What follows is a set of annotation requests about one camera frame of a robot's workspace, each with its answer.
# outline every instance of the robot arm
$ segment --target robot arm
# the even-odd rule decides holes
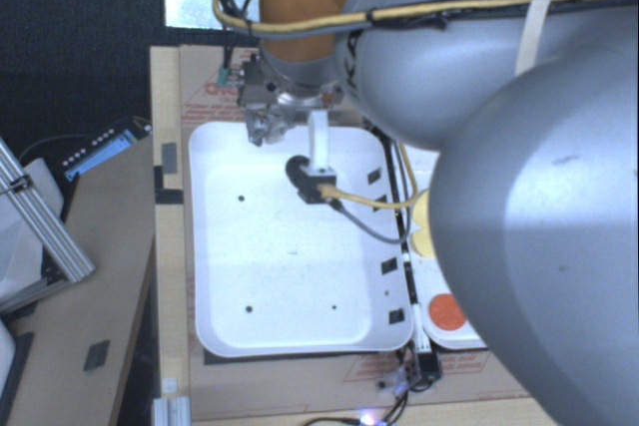
[[[531,0],[261,0],[255,23],[218,1],[262,38],[251,139],[344,96],[440,151],[433,243],[472,324],[559,422],[634,424],[637,0],[553,0],[520,74]]]

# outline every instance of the orange circle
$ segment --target orange circle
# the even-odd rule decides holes
[[[466,316],[450,293],[439,294],[431,300],[428,314],[433,323],[442,330],[457,330],[466,322]]]

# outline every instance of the white tray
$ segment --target white tray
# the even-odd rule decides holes
[[[16,352],[16,344],[11,334],[0,321],[0,396],[7,382],[7,376],[13,364],[13,357]]]
[[[421,321],[426,335],[439,346],[451,350],[485,348],[486,344],[468,320],[454,330],[445,330],[437,326],[430,317],[430,302],[440,294],[450,293],[450,288],[443,278],[437,259],[434,257],[421,257],[420,255],[414,256],[412,258],[412,270],[417,296],[419,296]]]
[[[329,135],[337,185],[390,197],[379,141],[356,128],[330,128]],[[298,197],[285,166],[290,157],[308,154],[306,128],[261,148],[238,123],[208,123],[191,136],[196,327],[213,353],[392,350],[410,336],[398,247]],[[370,184],[374,172],[380,179]],[[397,237],[391,211],[345,205]]]

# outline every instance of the connector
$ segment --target connector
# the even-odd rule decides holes
[[[229,73],[231,73],[231,68],[220,66],[217,80],[218,87],[226,87],[229,84]]]
[[[298,189],[298,195],[307,205],[325,205],[325,200],[318,190],[318,185],[337,183],[337,176],[326,171],[325,175],[309,175],[305,172],[305,168],[309,166],[307,157],[292,157],[287,162],[287,176],[291,183]]]
[[[419,362],[419,371],[421,379],[418,386],[430,387],[434,382],[441,378],[441,367],[439,365],[439,357],[436,352],[417,353],[417,361]]]

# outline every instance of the white strap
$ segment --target white strap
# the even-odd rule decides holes
[[[309,115],[309,135],[311,136],[312,172],[325,173],[328,170],[328,111],[312,110]]]
[[[546,21],[548,7],[552,0],[532,0],[526,13],[526,21],[519,43],[519,55],[515,66],[515,75],[527,72],[537,61],[537,50],[541,40],[543,24]]]

